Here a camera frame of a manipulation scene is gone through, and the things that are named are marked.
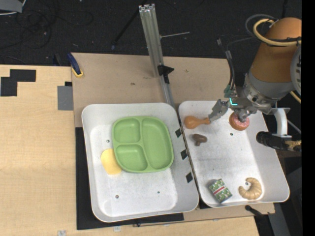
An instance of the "black floor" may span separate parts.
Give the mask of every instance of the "black floor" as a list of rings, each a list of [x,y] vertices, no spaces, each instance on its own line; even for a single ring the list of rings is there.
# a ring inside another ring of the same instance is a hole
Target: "black floor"
[[[0,64],[50,66],[53,56],[59,54],[60,64],[69,65],[66,54],[70,52],[148,55],[139,15],[112,49],[113,41],[142,1],[27,0],[23,13],[0,15]],[[225,47],[231,41],[247,38],[245,21],[254,14],[302,18],[302,0],[147,0],[147,3],[156,6],[162,36],[189,31],[162,38],[163,55],[174,57],[225,58],[217,38],[222,39]],[[230,46],[236,85],[243,84],[258,47],[255,40]],[[301,129],[301,105],[288,94],[278,106],[290,107],[287,117]],[[266,122],[274,131],[274,118],[266,117]],[[291,126],[288,133],[301,138]],[[299,156],[285,161],[288,174],[301,166]],[[291,235],[300,233],[301,228],[292,230]]]

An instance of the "green plate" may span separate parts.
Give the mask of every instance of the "green plate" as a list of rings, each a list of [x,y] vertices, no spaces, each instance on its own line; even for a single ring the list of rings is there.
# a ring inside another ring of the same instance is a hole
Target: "green plate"
[[[172,140],[167,126],[158,118],[121,118],[113,125],[112,139],[117,163],[125,171],[163,171],[173,163]]]

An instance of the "croissant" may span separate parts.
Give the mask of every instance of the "croissant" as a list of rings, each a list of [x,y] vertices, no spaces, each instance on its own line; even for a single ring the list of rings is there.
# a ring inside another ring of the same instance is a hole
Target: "croissant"
[[[240,193],[240,195],[248,200],[254,200],[259,198],[262,193],[260,182],[253,177],[248,177],[246,179],[246,182],[250,183],[251,186],[248,190],[245,190],[242,186],[240,186],[238,188],[238,192]]]

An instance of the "white tray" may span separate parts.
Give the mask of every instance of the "white tray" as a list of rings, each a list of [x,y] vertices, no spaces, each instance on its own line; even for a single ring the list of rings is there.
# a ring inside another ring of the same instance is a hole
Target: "white tray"
[[[212,112],[216,101],[186,101],[179,106],[179,115],[189,149],[189,156],[195,173],[201,199],[210,207],[226,207],[252,203],[284,202],[289,197],[289,187],[274,149],[259,144],[256,134],[268,131],[261,112],[250,115],[250,125],[244,131],[237,131],[229,124],[232,110],[213,121],[195,129],[187,129],[187,116],[206,118]],[[195,146],[193,134],[208,138],[206,143]],[[245,179],[254,177],[262,185],[262,195],[249,201],[241,197],[239,186],[246,188]],[[209,184],[216,179],[225,182],[232,197],[221,204],[214,197]]]
[[[168,127],[173,150],[173,164],[165,171],[109,175],[100,156],[113,148],[111,129],[123,117],[151,116],[161,119]],[[199,202],[195,181],[187,181],[192,169],[175,110],[165,103],[93,104],[82,112],[86,144],[91,202],[94,215],[104,222],[179,213],[194,210]]]

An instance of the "yellow cable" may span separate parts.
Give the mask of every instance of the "yellow cable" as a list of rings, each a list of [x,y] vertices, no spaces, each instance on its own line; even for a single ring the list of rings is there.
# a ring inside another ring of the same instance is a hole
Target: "yellow cable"
[[[259,38],[261,41],[265,42],[266,44],[269,44],[269,45],[276,45],[276,46],[291,46],[291,45],[296,45],[296,41],[291,41],[291,42],[277,42],[277,41],[273,41],[273,40],[270,40],[268,38],[265,38],[263,37],[258,31],[257,31],[257,27],[258,25],[260,25],[261,23],[264,23],[264,22],[271,22],[273,23],[274,21],[271,20],[271,19],[261,19],[259,20],[258,22],[256,22],[254,24],[254,27],[253,27],[253,32],[254,34],[256,35],[257,38]],[[298,40],[298,43],[301,45],[302,44],[302,40]]]
[[[291,91],[290,94],[296,99],[300,104],[302,104],[302,100],[293,92]]]

